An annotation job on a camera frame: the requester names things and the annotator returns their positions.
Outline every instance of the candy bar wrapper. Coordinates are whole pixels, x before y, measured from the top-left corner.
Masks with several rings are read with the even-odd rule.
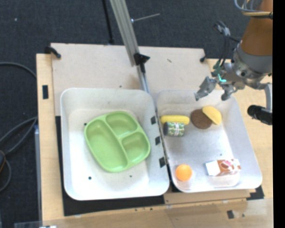
[[[238,159],[216,160],[206,163],[209,176],[236,174],[241,170]]]

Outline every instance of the wooden table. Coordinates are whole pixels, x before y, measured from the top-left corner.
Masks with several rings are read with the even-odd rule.
[[[52,44],[58,52],[61,53],[64,45]],[[153,53],[156,57],[163,57],[165,61],[171,62],[171,50],[176,52],[178,59],[183,64],[190,64],[190,55],[195,59],[199,59],[203,56],[202,49],[191,48],[155,48],[155,47],[142,47],[141,51]],[[127,55],[118,55],[119,57],[128,60]],[[199,193],[189,194],[188,196],[183,193],[171,193],[168,191],[164,196],[169,201],[162,206],[156,207],[138,207],[136,209],[121,209],[115,211],[103,211],[96,213],[83,214],[79,216],[65,217],[63,213],[63,200],[60,181],[59,159],[57,150],[57,134],[55,123],[55,99],[54,82],[53,80],[53,61],[57,60],[55,56],[50,54],[37,54],[37,77],[38,77],[38,126],[39,126],[39,145],[40,145],[40,171],[41,171],[41,207],[42,207],[42,220],[48,221],[52,224],[64,224],[64,227],[68,225],[76,224],[77,227],[85,227],[87,223],[98,222],[98,227],[109,227],[110,221],[116,222],[125,227],[125,219],[129,222],[134,220],[139,224],[139,227],[147,227],[147,224],[154,222],[158,224],[158,227],[175,227],[175,224],[171,221],[171,216],[175,215],[171,211],[171,207],[183,209],[183,213],[190,212],[195,207],[201,204],[209,207],[209,214],[213,214],[213,205],[215,205],[215,212],[220,213],[221,210],[234,209],[239,205],[239,210],[248,210],[252,205],[252,202],[247,202],[246,198],[249,197],[249,193],[254,190],[238,190],[238,191],[221,191],[212,193]],[[204,62],[203,67],[212,66],[215,63],[214,59],[208,59]],[[146,68],[147,72],[151,69],[152,63],[147,62],[150,68]],[[266,82],[270,82],[271,78],[266,78]],[[45,86],[48,89],[47,97],[44,97]],[[252,120],[247,114],[247,108],[250,105],[263,105],[266,103],[265,92],[257,91],[250,88],[238,91],[234,94],[236,97],[246,128],[254,148],[256,158],[258,160],[262,175],[263,182],[262,188],[265,194],[265,201],[255,202],[252,209],[258,206],[270,207],[272,206],[273,199],[273,163],[272,163],[272,126],[265,125],[257,120]]]

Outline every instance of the black floor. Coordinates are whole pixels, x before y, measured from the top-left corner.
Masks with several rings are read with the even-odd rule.
[[[231,35],[240,38],[249,18],[234,0],[126,0],[131,18],[160,13],[137,21],[139,46],[203,48],[218,58],[223,38],[213,29],[221,20]],[[122,45],[112,8],[106,0],[115,45]],[[0,138],[19,123],[37,116],[36,79],[16,63],[36,72],[36,54],[52,42],[108,44],[110,35],[102,0],[0,0]],[[231,44],[228,57],[232,57]],[[14,132],[0,149],[8,152],[21,140],[30,124]],[[9,185],[0,192],[4,228],[38,220],[34,132],[7,155],[11,166]],[[0,174],[0,188],[8,180],[7,166]]]

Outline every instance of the white tray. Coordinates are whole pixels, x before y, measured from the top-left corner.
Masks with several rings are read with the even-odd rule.
[[[195,109],[211,105],[222,113],[220,125],[212,124],[206,130],[198,129],[191,122],[185,126],[183,137],[163,136],[174,185],[183,192],[213,190],[254,189],[262,182],[262,174],[247,134],[238,103],[232,96],[222,101],[222,90],[195,100],[193,91],[161,91],[157,94],[158,116],[180,114],[190,117]],[[212,177],[207,174],[205,163],[219,159],[237,158],[242,170],[238,174]],[[189,181],[179,181],[175,170],[188,164],[193,175]]]
[[[64,187],[76,200],[105,200],[158,196],[169,187],[166,165],[152,97],[142,90],[70,88],[61,95],[61,132]],[[84,127],[92,119],[112,111],[132,114],[144,129],[150,144],[149,156],[132,168],[110,173],[103,170],[92,156]]]

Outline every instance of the metal pole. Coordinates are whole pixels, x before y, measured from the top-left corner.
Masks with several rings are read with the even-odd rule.
[[[137,64],[135,62],[134,55],[139,53],[139,49],[126,2],[125,0],[110,0],[110,3],[113,8],[123,43],[127,50],[130,63],[132,66],[135,66]],[[137,72],[142,85],[142,89],[149,93],[150,91],[145,73],[142,72],[140,67],[137,67]]]

